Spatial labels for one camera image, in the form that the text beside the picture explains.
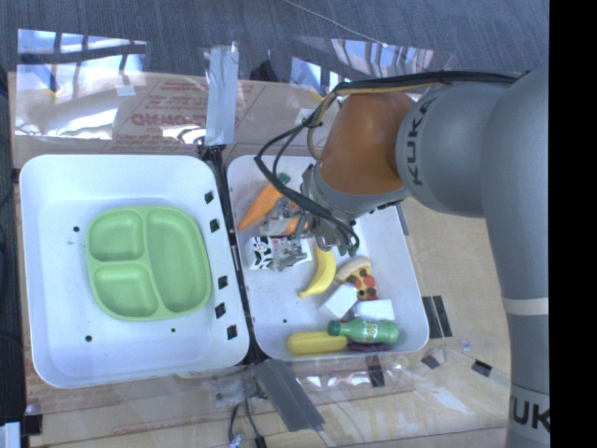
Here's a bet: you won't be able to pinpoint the green divided plate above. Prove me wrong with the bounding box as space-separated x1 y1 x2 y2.
84 204 214 322

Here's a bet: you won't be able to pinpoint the white cube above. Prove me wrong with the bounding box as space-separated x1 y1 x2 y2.
318 283 359 320

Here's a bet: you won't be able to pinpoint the yellow corn cob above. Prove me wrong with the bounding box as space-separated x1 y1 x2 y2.
286 331 349 357

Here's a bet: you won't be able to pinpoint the brown cardboard board red print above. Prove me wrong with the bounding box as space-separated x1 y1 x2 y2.
7 70 512 448

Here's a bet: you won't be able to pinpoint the purple grapes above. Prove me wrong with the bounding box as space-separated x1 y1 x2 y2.
347 341 393 354

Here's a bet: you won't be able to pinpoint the yellow banana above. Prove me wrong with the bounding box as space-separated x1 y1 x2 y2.
298 244 338 300

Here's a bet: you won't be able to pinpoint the orange carrot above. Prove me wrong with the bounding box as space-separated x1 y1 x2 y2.
236 173 293 232

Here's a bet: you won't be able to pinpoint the pizza slice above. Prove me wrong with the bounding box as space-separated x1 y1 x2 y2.
334 256 380 301

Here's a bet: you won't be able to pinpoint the white carton with black spots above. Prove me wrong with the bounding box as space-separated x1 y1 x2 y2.
244 234 312 272

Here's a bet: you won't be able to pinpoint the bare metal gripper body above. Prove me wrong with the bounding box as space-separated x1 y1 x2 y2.
300 208 359 254

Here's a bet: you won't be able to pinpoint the white rectangular block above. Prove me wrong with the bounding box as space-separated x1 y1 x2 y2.
353 299 396 322

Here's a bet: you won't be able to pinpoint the green bottle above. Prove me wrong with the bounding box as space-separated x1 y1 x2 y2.
326 317 401 346

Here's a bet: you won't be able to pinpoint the white plastic tray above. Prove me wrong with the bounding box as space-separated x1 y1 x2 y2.
18 153 251 389
226 154 431 362

